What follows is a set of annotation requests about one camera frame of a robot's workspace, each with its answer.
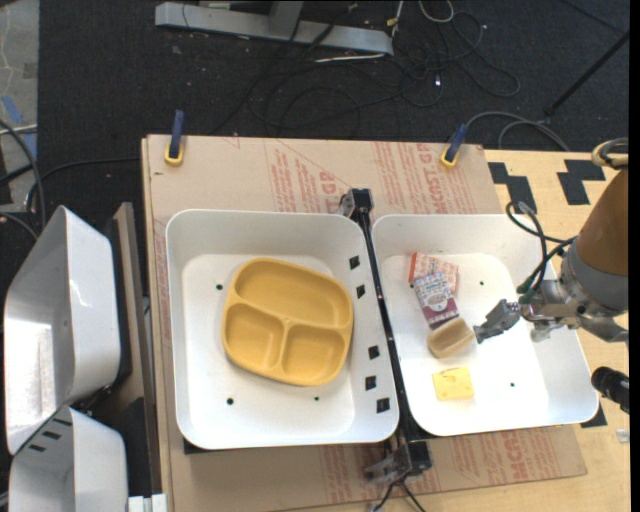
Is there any black cylinder on white bracket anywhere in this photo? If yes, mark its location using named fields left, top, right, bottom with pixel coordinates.
left=579, top=315, right=630, bottom=415

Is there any beige toy bread slice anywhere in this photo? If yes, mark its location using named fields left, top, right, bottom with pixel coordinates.
left=426, top=316, right=477, bottom=360

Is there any yellow toy cheese slice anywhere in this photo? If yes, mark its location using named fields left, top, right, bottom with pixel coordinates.
left=431, top=365, right=476, bottom=403

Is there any brown cardboard board red print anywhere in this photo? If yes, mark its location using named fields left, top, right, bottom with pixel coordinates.
left=141, top=133, right=589, bottom=512

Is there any orange and white packet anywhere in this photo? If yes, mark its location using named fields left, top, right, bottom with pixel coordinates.
left=408, top=251, right=460, bottom=297

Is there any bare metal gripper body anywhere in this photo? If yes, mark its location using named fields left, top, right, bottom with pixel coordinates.
left=519, top=278, right=619, bottom=344

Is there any thin black rod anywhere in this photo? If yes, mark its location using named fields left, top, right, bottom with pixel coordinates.
left=355, top=209, right=419, bottom=447

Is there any black block with thin wires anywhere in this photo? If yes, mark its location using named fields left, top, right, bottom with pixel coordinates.
left=341, top=187, right=375, bottom=219
left=363, top=438, right=434, bottom=484

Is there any yellow divided plate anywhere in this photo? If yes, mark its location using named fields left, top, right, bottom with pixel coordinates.
left=220, top=256, right=356, bottom=388

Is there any purple and white carton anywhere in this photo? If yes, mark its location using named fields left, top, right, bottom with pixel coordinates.
left=412, top=273, right=461, bottom=330

